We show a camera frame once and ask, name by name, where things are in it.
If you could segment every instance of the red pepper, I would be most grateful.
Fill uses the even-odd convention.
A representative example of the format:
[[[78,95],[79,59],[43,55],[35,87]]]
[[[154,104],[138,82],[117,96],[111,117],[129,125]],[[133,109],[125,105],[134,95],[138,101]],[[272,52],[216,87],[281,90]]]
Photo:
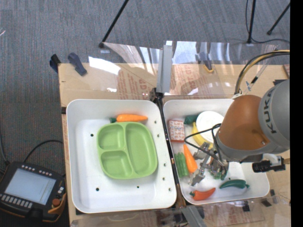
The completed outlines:
[[[215,187],[205,192],[194,190],[194,192],[190,192],[189,194],[193,196],[194,200],[199,201],[209,198],[214,193],[215,190],[216,190]]]

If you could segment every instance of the tripod leg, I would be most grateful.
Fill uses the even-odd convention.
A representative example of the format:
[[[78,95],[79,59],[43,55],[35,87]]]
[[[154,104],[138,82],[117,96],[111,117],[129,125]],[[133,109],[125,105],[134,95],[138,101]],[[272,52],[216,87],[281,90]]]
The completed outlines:
[[[99,43],[99,47],[103,48],[103,42],[106,41],[107,37],[109,36],[110,32],[112,31],[113,27],[115,26],[117,20],[119,19],[121,13],[123,12],[124,8],[126,7],[127,3],[129,0],[125,0],[124,3],[122,4],[122,7],[120,8],[119,12],[117,13],[113,23],[111,24],[111,26],[109,27],[107,33],[105,34],[103,40]]]
[[[271,35],[271,32],[274,30],[274,28],[276,27],[276,25],[279,23],[279,21],[281,20],[281,18],[283,17],[283,15],[286,13],[286,11],[289,9],[290,7],[290,3],[287,5],[287,7],[284,9],[284,11],[281,13],[280,17],[277,19],[277,21],[275,22],[275,24],[271,27],[270,30],[268,30],[267,34]]]
[[[255,8],[256,8],[256,0],[253,0],[251,18],[250,18],[250,30],[249,30],[249,36],[248,36],[248,39],[247,39],[247,43],[249,43],[249,44],[251,43],[252,25],[254,23]]]

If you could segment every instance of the green divided plate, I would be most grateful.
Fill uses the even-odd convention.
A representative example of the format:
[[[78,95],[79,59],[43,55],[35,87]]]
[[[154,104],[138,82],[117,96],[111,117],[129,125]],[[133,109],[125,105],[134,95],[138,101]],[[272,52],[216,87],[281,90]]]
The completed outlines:
[[[139,122],[106,124],[97,133],[101,168],[115,179],[132,179],[152,174],[158,165],[151,132]]]

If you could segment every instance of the white plate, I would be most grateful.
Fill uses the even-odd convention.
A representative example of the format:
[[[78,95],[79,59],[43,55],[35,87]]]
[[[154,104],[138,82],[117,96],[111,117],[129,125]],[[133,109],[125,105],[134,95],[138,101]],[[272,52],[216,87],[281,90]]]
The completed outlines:
[[[113,179],[100,166],[96,135],[109,118],[130,113],[148,116],[144,122],[154,139],[158,166],[149,176]],[[177,193],[160,111],[147,100],[77,99],[66,109],[71,194],[84,213],[169,208]]]
[[[170,100],[165,103],[163,107],[165,122],[168,120],[183,120],[187,115],[200,114],[203,111],[215,111],[222,116],[225,116],[230,104],[233,102],[232,99],[201,99],[201,100]],[[190,135],[192,131],[192,125],[184,125],[185,135]],[[192,138],[187,139],[190,143],[195,143]],[[171,142],[172,151],[174,154],[183,152],[183,143]],[[197,149],[188,146],[192,154]],[[182,195],[191,204],[201,205],[209,203],[218,203],[226,201],[239,201],[245,199],[264,197],[269,192],[269,181],[266,173],[254,173],[252,170],[252,163],[237,163],[230,162],[228,174],[225,180],[214,179],[210,175],[209,171],[205,171],[205,178],[197,183],[195,186],[188,184],[190,177],[179,178]],[[243,179],[246,181],[249,188],[239,189],[235,187],[228,187],[219,189],[220,185],[228,179]],[[195,201],[189,194],[191,191],[207,191],[215,187],[216,190],[211,197],[206,200]]]
[[[215,111],[203,111],[196,120],[196,126],[198,131],[204,131],[207,129],[211,129],[214,125],[218,123],[222,123],[224,117],[215,112]],[[219,128],[213,130],[216,135]],[[207,131],[205,133],[200,134],[203,139],[207,140],[209,143],[214,143],[213,135],[211,131]]]

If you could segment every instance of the green toy vegetable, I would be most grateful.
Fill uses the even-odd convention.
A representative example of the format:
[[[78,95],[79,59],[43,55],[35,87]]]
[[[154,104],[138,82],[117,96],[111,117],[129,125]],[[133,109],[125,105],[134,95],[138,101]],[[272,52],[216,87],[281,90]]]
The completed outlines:
[[[111,123],[114,123],[114,122],[117,122],[117,119],[116,119],[116,118],[109,118],[109,121],[110,121]]]
[[[196,122],[198,116],[198,114],[186,116],[184,124],[192,124],[193,122]]]
[[[242,180],[242,179],[234,179],[234,180],[229,180],[227,182],[224,182],[221,186],[221,188],[225,188],[225,187],[237,187],[237,188],[249,188],[250,186],[248,184],[246,184],[246,181]]]
[[[179,153],[175,154],[174,157],[175,157],[175,161],[176,161],[178,176],[179,177],[188,176],[189,172],[187,169],[184,154],[182,152],[179,152]]]

